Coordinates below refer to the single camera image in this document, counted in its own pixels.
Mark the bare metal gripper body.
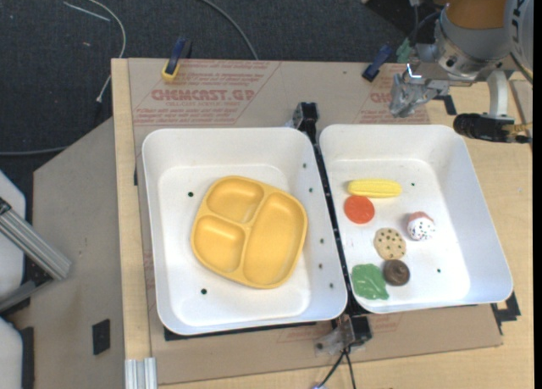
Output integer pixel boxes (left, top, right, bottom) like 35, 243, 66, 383
395, 41, 503, 95

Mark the green lettuce leaf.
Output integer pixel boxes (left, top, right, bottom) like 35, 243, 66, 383
350, 263, 390, 301

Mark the brown cardboard board red print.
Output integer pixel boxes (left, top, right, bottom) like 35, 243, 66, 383
126, 58, 505, 385

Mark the white plastic tray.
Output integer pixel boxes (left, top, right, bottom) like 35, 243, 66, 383
141, 126, 349, 336
318, 123, 515, 314

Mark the brown chocolate doughnut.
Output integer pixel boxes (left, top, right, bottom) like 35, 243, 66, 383
382, 258, 412, 287

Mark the white sprinkled cupcake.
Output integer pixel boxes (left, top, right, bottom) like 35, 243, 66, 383
406, 210, 437, 242

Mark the yellow corn cob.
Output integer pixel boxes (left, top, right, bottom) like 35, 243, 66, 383
347, 178, 403, 199

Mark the yellow divided plate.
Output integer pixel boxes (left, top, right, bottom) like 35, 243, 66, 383
190, 175, 309, 291

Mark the orange round slice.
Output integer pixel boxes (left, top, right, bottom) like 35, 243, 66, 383
343, 195, 376, 225

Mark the black cylinder on white bracket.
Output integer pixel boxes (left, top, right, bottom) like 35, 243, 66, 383
452, 69, 517, 143

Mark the thin black rod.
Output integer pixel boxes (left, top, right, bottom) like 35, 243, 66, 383
307, 124, 356, 317

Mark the beige chocolate chip biscuit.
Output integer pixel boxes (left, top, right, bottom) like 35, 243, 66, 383
373, 226, 408, 261

